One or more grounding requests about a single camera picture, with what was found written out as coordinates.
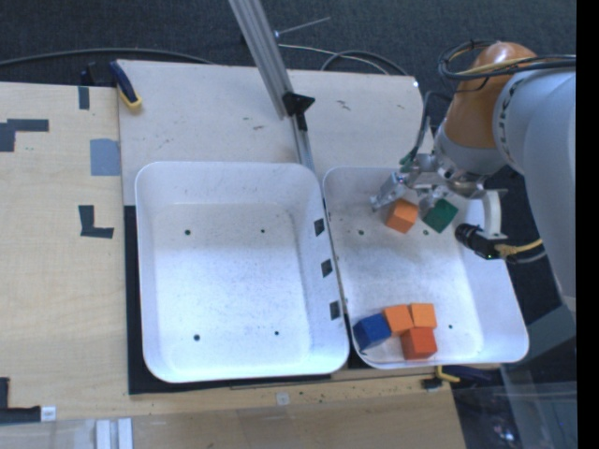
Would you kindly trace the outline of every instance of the orange cube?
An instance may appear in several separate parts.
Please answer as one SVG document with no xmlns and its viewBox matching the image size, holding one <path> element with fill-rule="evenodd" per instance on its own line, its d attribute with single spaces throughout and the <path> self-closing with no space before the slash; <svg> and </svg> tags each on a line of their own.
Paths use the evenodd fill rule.
<svg viewBox="0 0 599 449">
<path fill-rule="evenodd" d="M 416 222 L 418 206 L 405 199 L 398 199 L 393 204 L 385 224 L 401 233 L 407 233 Z"/>
<path fill-rule="evenodd" d="M 437 352 L 432 327 L 413 327 L 400 336 L 405 359 L 426 359 Z"/>
<path fill-rule="evenodd" d="M 383 315 L 387 319 L 391 334 L 393 336 L 401 336 L 408 329 L 414 327 L 410 309 L 407 304 L 398 304 L 397 306 L 389 306 L 383 309 Z"/>
<path fill-rule="evenodd" d="M 410 304 L 410 314 L 414 321 L 414 327 L 437 327 L 437 317 L 432 303 L 412 303 Z"/>
</svg>

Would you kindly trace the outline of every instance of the green cube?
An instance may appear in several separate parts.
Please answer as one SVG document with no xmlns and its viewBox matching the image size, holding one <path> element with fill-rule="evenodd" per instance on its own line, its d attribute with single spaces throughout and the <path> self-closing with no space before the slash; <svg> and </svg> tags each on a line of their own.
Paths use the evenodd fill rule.
<svg viewBox="0 0 599 449">
<path fill-rule="evenodd" d="M 458 214 L 458 209 L 455 206 L 446 199 L 440 199 L 422 218 L 422 221 L 437 233 L 441 233 L 449 226 L 456 214 Z"/>
</svg>

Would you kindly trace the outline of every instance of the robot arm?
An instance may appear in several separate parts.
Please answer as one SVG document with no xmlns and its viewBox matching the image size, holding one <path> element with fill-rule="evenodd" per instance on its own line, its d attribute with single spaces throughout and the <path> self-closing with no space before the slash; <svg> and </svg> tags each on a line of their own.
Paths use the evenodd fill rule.
<svg viewBox="0 0 599 449">
<path fill-rule="evenodd" d="M 540 59 L 509 42 L 480 46 L 484 50 L 460 73 L 463 81 L 435 134 L 433 151 L 406 155 L 371 198 L 373 209 L 408 189 L 422 196 L 421 218 L 452 194 L 483 199 L 492 209 L 485 211 L 485 228 L 459 227 L 456 237 L 483 257 L 497 257 L 493 240 L 505 236 L 493 215 L 501 210 L 484 182 L 510 165 L 524 176 L 556 282 L 563 294 L 576 297 L 576 59 Z"/>
</svg>

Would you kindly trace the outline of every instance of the blue cube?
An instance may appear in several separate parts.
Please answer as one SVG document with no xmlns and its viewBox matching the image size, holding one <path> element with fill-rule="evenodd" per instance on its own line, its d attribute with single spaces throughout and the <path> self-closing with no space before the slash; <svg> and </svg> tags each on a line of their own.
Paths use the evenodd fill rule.
<svg viewBox="0 0 599 449">
<path fill-rule="evenodd" d="M 382 313 L 360 319 L 354 324 L 354 338 L 364 351 L 390 338 L 391 328 Z"/>
</svg>

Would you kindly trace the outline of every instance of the black tape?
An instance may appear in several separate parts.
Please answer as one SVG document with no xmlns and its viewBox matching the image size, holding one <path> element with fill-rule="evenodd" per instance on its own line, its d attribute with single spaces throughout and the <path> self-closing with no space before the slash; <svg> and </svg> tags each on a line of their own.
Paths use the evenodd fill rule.
<svg viewBox="0 0 599 449">
<path fill-rule="evenodd" d="M 7 124 L 15 131 L 50 131 L 50 122 L 48 120 L 8 119 Z"/>
<path fill-rule="evenodd" d="M 0 123 L 0 152 L 14 152 L 16 133 L 18 131 L 50 131 L 48 120 L 15 120 L 9 119 Z"/>
<path fill-rule="evenodd" d="M 41 407 L 0 409 L 0 426 L 3 424 L 41 422 Z"/>
<path fill-rule="evenodd" d="M 9 408 L 9 378 L 0 378 L 0 426 L 3 424 L 38 423 L 41 421 L 41 407 Z"/>
<path fill-rule="evenodd" d="M 0 409 L 8 407 L 8 381 L 9 378 L 0 378 Z"/>
<path fill-rule="evenodd" d="M 94 226 L 94 206 L 80 205 L 79 216 L 81 218 L 81 235 L 92 238 L 111 239 L 114 228 L 96 228 Z"/>
<path fill-rule="evenodd" d="M 15 130 L 8 123 L 0 123 L 0 152 L 15 151 Z"/>
<path fill-rule="evenodd" d="M 86 86 L 79 87 L 79 109 L 90 109 L 90 89 Z"/>
</svg>

